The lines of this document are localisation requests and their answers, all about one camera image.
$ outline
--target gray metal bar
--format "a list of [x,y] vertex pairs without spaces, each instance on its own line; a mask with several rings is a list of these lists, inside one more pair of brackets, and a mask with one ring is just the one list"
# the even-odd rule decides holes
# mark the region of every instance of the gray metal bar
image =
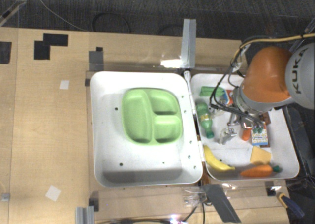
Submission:
[[95,224],[94,206],[77,207],[75,209],[75,224]]
[[237,216],[233,206],[228,201],[226,195],[223,192],[221,185],[204,185],[202,186],[207,198],[211,201],[215,207],[218,215],[225,222],[241,223],[240,218]]
[[104,71],[103,51],[89,51],[89,71]]
[[184,19],[181,68],[195,67],[197,25],[195,19]]
[[26,0],[15,1],[15,3],[12,4],[11,7],[9,7],[7,11],[5,11],[0,16],[0,27],[3,26],[25,4],[26,4]]

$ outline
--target yellow cable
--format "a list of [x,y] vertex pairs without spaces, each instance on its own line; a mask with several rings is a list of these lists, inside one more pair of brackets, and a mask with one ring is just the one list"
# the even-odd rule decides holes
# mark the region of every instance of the yellow cable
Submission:
[[240,46],[240,48],[235,52],[233,59],[234,60],[237,55],[239,55],[240,51],[247,45],[252,44],[252,43],[258,43],[258,42],[272,42],[272,43],[277,43],[277,42],[287,42],[287,41],[292,41],[292,40],[298,40],[298,39],[303,39],[303,38],[310,38],[314,37],[314,33],[311,34],[304,34],[303,36],[297,35],[297,36],[292,36],[292,37],[282,37],[282,38],[259,38],[259,39],[253,39],[251,41],[248,41]]

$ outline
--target white tray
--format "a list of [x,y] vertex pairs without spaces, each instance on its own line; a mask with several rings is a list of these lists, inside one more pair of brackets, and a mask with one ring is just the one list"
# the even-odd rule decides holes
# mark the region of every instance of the white tray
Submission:
[[[200,97],[200,89],[202,86],[214,87],[221,79],[221,74],[197,74],[191,80],[191,89],[193,97],[196,102],[209,103],[208,97]],[[242,78],[237,75],[231,76],[231,82],[240,85]],[[224,89],[232,90],[233,87],[225,78],[220,85]],[[267,126],[267,133],[270,142],[270,148],[264,150],[271,152],[271,164],[279,165],[283,170],[274,176],[264,178],[269,179],[289,179],[297,176],[299,172],[299,162],[293,147],[291,136],[284,118],[282,110],[272,110],[269,112],[271,124]],[[213,132],[215,137],[207,139],[204,130],[200,127],[201,140],[204,145],[207,145],[216,158],[222,160],[224,163],[235,166],[235,171],[216,172],[209,165],[207,166],[209,174],[221,181],[233,180],[253,180],[253,178],[244,178],[239,175],[240,171],[244,170],[246,166],[250,165],[250,157],[253,146],[249,141],[243,141],[240,136],[232,138],[225,145],[217,143],[220,137],[221,130],[227,127],[230,113],[225,112],[223,115],[213,119]],[[234,127],[239,132],[240,126]]]
[[[106,187],[192,184],[202,176],[193,115],[185,80],[172,73],[98,72],[90,82],[94,172]],[[159,146],[132,143],[122,125],[122,99],[133,88],[170,91],[178,100],[182,137]]]

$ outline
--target green bottle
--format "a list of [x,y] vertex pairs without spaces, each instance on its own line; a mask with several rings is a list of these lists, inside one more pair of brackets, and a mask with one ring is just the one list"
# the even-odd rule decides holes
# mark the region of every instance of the green bottle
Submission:
[[196,105],[197,114],[201,126],[206,131],[207,138],[213,138],[215,135],[212,132],[212,119],[209,116],[208,105],[206,103],[199,103]]

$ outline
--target black cable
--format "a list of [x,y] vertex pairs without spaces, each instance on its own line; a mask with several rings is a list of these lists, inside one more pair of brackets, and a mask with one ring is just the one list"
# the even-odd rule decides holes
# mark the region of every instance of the black cable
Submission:
[[242,77],[243,79],[245,78],[245,76],[239,70],[237,70],[236,72],[237,72],[238,76]]
[[230,84],[231,86],[237,88],[237,86],[235,86],[234,84],[232,84],[232,82],[231,82],[231,80],[230,80],[231,74],[232,74],[232,71],[229,73],[227,81],[229,82],[229,84]]
[[96,25],[96,22],[97,20],[101,17],[101,16],[104,16],[104,15],[113,15],[113,16],[116,16],[116,17],[119,17],[122,19],[122,21],[124,22],[124,24],[126,25],[127,27],[127,30],[128,30],[128,33],[131,33],[131,29],[130,29],[130,26],[127,22],[127,20],[120,14],[117,14],[117,13],[112,13],[112,12],[101,12],[99,14],[96,14],[94,17],[93,17],[93,20],[92,20],[92,31],[96,31],[96,28],[95,28],[95,25]]
[[[216,92],[217,92],[217,89],[219,87],[219,85],[221,84],[222,80],[226,77],[226,75],[232,70],[232,66],[230,66],[227,71],[224,73],[224,75],[222,76],[222,78],[220,79],[220,81],[217,83],[216,87],[213,89],[212,93],[211,93],[211,96],[210,96],[210,106],[214,109],[221,109],[223,111],[226,111],[226,112],[229,112],[229,113],[233,113],[233,114],[236,114],[238,116],[242,116],[242,117],[246,117],[250,120],[252,120],[253,122],[256,122],[257,124],[261,125],[261,120],[260,119],[257,119],[253,116],[250,116],[248,114],[245,114],[243,113],[242,111],[238,110],[238,109],[233,109],[231,107],[227,107],[227,106],[224,106],[222,104],[220,104],[217,99],[216,99]],[[216,102],[216,105],[212,104],[212,99],[214,98],[215,102]]]
[[206,222],[206,213],[205,213],[205,206],[203,205],[203,203],[202,203],[202,212],[203,212],[202,224],[205,224],[205,222]]
[[141,220],[133,220],[132,223],[140,223],[140,222],[156,222],[162,224],[170,224],[170,221],[167,220],[155,220],[155,219],[141,219]]
[[230,60],[230,66],[231,66],[231,67],[234,67],[236,62],[237,62],[236,59],[231,59],[231,60]]
[[196,211],[197,207],[198,207],[198,206],[195,206],[194,209],[191,211],[191,213],[188,214],[188,215],[183,219],[184,222],[187,221],[188,218],[194,214],[194,212]]
[[179,25],[179,24],[168,24],[168,25],[165,25],[163,27],[161,27],[158,32],[157,32],[157,35],[161,35],[161,33],[163,31],[165,31],[166,29],[168,28],[171,28],[171,27],[180,27],[180,28],[183,28],[183,25]]

